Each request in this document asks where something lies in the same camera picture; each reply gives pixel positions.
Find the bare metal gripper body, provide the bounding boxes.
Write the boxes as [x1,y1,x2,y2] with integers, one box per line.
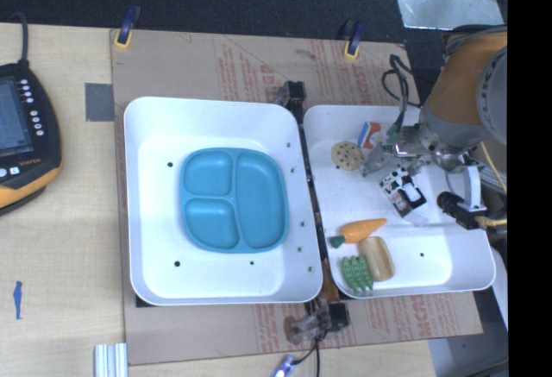
[391,124,475,174]

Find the red blue white carton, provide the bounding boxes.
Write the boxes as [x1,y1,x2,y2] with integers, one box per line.
[356,120,386,151]

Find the tan bread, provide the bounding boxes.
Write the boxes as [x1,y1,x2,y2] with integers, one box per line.
[358,236,397,283]

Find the black and white cow-print carton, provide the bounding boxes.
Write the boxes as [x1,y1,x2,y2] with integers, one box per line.
[379,165,429,219]

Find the white plastic tray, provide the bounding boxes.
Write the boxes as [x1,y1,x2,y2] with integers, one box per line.
[122,96,324,307]
[302,104,498,300]

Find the green pea pods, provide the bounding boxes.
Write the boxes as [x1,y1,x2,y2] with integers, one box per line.
[341,254,375,294]

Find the black cylinder on white bracket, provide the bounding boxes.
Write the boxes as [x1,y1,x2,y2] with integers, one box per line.
[436,163,491,232]

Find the black block with thin wires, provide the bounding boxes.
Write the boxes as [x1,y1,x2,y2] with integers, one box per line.
[327,301,350,332]
[279,80,308,110]

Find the orange carrot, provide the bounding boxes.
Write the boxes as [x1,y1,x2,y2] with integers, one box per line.
[329,217,388,249]

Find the yellow biscuit with dark dots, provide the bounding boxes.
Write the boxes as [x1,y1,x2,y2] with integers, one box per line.
[329,141,364,173]

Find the blue divided plate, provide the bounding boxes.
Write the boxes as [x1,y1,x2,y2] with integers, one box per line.
[179,147,291,255]

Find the brown cardboard board red print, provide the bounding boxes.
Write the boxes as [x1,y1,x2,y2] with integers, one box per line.
[109,28,485,367]

